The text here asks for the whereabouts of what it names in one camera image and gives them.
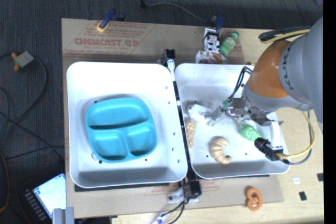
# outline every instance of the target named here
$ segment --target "metal bracket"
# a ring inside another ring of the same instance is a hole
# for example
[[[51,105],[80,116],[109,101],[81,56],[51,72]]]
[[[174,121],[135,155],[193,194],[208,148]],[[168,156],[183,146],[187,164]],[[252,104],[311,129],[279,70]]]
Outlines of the metal bracket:
[[[168,194],[169,204],[179,204],[185,200],[197,200],[202,194],[201,183],[198,180],[192,180],[184,184],[178,190]]]
[[[73,207],[67,207],[66,209],[55,208],[52,213],[52,224],[74,224],[75,217],[73,213]]]
[[[174,76],[175,60],[176,60],[175,50],[165,49],[163,50],[161,58],[156,63],[167,67],[172,74],[172,81],[174,85],[177,109],[179,111],[179,118],[180,118],[180,124],[181,124],[182,136],[183,136],[184,149],[185,149],[185,154],[186,154],[187,163],[188,163],[188,172],[187,172],[187,178],[188,178],[187,184],[189,185],[188,198],[196,198],[202,194],[201,184],[196,179],[196,174],[193,171],[193,168],[191,166],[191,160],[190,160],[189,149],[188,149],[188,141],[186,137],[182,107],[181,107],[181,102],[180,102],[180,94],[178,93],[179,91],[178,91],[177,83],[175,81],[175,76]]]

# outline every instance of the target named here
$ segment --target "electrical wire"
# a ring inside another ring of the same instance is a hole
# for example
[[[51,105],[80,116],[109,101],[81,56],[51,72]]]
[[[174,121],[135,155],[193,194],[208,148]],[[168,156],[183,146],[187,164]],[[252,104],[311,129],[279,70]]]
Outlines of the electrical wire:
[[[4,117],[5,117],[5,123],[4,123],[4,126],[3,126],[2,130],[1,130],[1,133],[0,133],[0,145],[2,145],[2,141],[4,139],[5,131],[6,131],[8,120],[9,120],[9,100],[8,100],[8,96],[7,96],[6,92],[1,87],[0,87],[0,92],[5,97],[5,100],[6,100],[6,103],[7,103],[7,110],[6,110],[6,113],[4,115]]]
[[[185,205],[186,205],[188,202],[189,202],[189,199],[185,199],[184,201],[182,201],[181,203],[179,203],[179,204],[178,204],[175,208],[173,208],[172,210],[170,210],[170,211],[168,211],[168,212],[166,212],[166,213],[160,215],[160,217],[164,217],[164,216],[166,216],[166,215],[168,215],[168,214],[171,214],[171,213],[177,211],[177,210],[182,206],[182,209],[180,210],[180,213],[178,214],[178,216],[177,216],[172,222],[169,222],[168,224],[173,224],[173,223],[175,223],[175,222],[180,218],[180,216],[182,215],[183,210],[184,210],[184,207],[185,207]]]
[[[169,3],[169,2],[158,2],[158,3],[154,3],[154,4],[147,4],[145,3],[146,6],[149,6],[149,7],[154,7],[154,6],[159,6],[159,5],[171,5],[171,6],[174,6],[174,7],[178,7],[182,10],[184,10],[185,12],[189,13],[191,16],[195,17],[196,19],[206,23],[207,21],[196,16],[195,14],[191,13],[189,10],[187,10],[186,8],[180,6],[180,5],[176,5],[176,4],[173,4],[173,3]]]
[[[274,38],[277,35],[292,33],[294,31],[301,31],[301,30],[309,30],[311,26],[296,26],[296,27],[290,27],[290,28],[283,28],[283,29],[276,29],[264,32],[258,36],[258,38],[262,41],[266,41],[268,39]]]
[[[271,39],[267,39],[267,40],[261,40],[261,43],[263,44],[267,44],[267,43],[271,43],[274,41],[279,41],[279,40],[283,40],[286,38],[290,38],[290,37],[295,37],[295,36],[299,36],[299,35],[303,35],[306,34],[310,31],[310,29],[306,29],[306,30],[300,30],[300,31],[294,31],[294,32],[289,32]]]
[[[308,128],[309,128],[309,138],[310,138],[310,143],[311,143],[311,141],[312,141],[312,131],[311,131],[311,127],[308,125]],[[296,163],[293,163],[293,162],[290,162],[289,160],[287,160],[287,159],[284,159],[284,160],[282,160],[282,162],[283,163],[285,163],[285,164],[288,164],[288,165],[299,165],[299,164],[302,164],[302,163],[304,163],[306,160],[308,160],[309,159],[309,157],[310,157],[310,155],[311,155],[311,152],[312,152],[312,149],[308,152],[308,154],[307,154],[307,156],[303,159],[303,160],[301,160],[301,161],[299,161],[299,162],[296,162]]]
[[[8,205],[8,207],[12,210],[12,212],[13,212],[19,219],[21,219],[23,222],[27,223],[27,220],[24,219],[22,216],[20,216],[20,214],[19,214],[16,210],[14,210],[13,206]]]
[[[181,216],[182,213],[183,213],[184,206],[185,206],[185,203],[183,202],[183,204],[182,204],[182,209],[181,209],[180,213],[177,215],[177,217],[176,217],[173,221],[169,222],[168,224],[173,224],[173,223],[175,223],[175,222],[178,221],[178,219],[180,218],[180,216]]]
[[[11,52],[8,52],[8,53],[5,53],[3,55],[0,56],[0,60],[5,58],[5,57],[8,57],[8,56],[11,56]],[[37,101],[40,99],[40,97],[42,96],[42,94],[44,93],[45,91],[45,88],[46,88],[46,85],[47,85],[47,70],[43,64],[43,62],[38,58],[36,57],[35,55],[33,55],[34,59],[39,63],[39,65],[42,67],[42,70],[43,70],[43,76],[44,76],[44,79],[43,79],[43,86],[41,88],[41,90],[39,91],[39,93],[37,94],[37,97],[35,97],[34,101],[23,111],[23,113],[15,120],[15,121],[12,121],[10,118],[9,118],[9,100],[8,100],[8,96],[6,94],[6,92],[0,88],[0,91],[1,93],[5,96],[5,99],[6,99],[6,102],[7,102],[7,111],[5,113],[0,113],[0,115],[4,116],[5,117],[5,124],[3,126],[3,129],[0,133],[0,145],[3,144],[3,141],[5,140],[6,138],[6,132],[9,131],[9,125],[11,126],[15,126],[19,129],[21,129],[22,131],[34,136],[35,138],[39,139],[40,141],[42,141],[48,148],[50,148],[51,150],[54,150],[55,154],[58,156],[58,158],[62,161],[62,156],[55,150],[56,148],[59,148],[59,147],[52,147],[48,142],[46,142],[44,139],[42,139],[41,137],[39,137],[38,135],[30,132],[29,130],[21,127],[17,122],[19,122],[25,115],[26,113],[32,109],[32,107],[34,107],[34,105],[37,103]]]
[[[236,92],[238,91],[239,87],[242,86],[245,72],[248,73],[248,74],[251,74],[252,70],[250,68],[246,67],[246,66],[244,66],[242,68],[242,70],[240,71],[240,74],[239,74],[236,86],[235,86],[235,88],[233,90],[233,93],[228,97],[228,99],[230,101],[232,101],[232,99],[235,96]]]
[[[21,158],[26,157],[26,156],[31,155],[31,154],[35,154],[35,153],[39,153],[39,152],[45,152],[45,151],[51,151],[51,150],[60,150],[60,149],[63,150],[64,147],[63,146],[52,146],[52,147],[40,148],[38,150],[30,151],[30,152],[27,152],[27,153],[24,153],[24,154],[21,154],[21,155],[5,158],[5,160],[6,161],[12,161],[14,159],[21,159]]]
[[[310,119],[308,118],[308,116],[302,112],[302,114],[305,116],[307,122],[308,122],[308,125],[311,129],[311,142],[310,142],[310,145],[302,152],[299,152],[299,153],[296,153],[296,154],[290,154],[290,155],[287,155],[287,154],[284,154],[284,153],[277,153],[277,156],[279,157],[280,160],[284,160],[284,159],[288,159],[288,158],[296,158],[296,157],[300,157],[304,154],[307,154],[310,152],[310,150],[313,148],[314,146],[314,143],[315,143],[315,131],[314,131],[314,128],[311,124],[311,121]]]

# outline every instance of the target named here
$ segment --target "blue clamp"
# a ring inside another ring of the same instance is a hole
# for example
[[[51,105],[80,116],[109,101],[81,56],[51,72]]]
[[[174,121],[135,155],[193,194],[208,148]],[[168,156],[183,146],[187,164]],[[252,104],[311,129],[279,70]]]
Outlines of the blue clamp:
[[[104,32],[105,29],[109,26],[109,21],[112,19],[112,17],[115,15],[116,10],[113,8],[103,20],[101,20],[97,25],[97,30],[100,32]]]
[[[221,32],[221,28],[223,27],[223,16],[219,15],[217,18],[217,24],[216,24],[216,32],[219,34]]]

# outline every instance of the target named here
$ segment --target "orange ring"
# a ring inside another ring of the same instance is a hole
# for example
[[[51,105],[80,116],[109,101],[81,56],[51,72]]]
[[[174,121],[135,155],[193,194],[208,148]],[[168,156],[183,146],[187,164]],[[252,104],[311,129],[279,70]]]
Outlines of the orange ring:
[[[263,196],[256,188],[251,188],[246,193],[246,205],[251,211],[257,211],[264,203]]]

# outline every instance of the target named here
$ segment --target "blue divided plate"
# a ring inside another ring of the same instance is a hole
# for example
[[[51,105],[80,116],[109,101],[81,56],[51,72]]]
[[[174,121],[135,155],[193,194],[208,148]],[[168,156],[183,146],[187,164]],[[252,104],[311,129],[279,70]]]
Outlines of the blue divided plate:
[[[158,135],[147,105],[136,98],[94,103],[86,112],[90,145],[98,159],[120,163],[152,153]]]

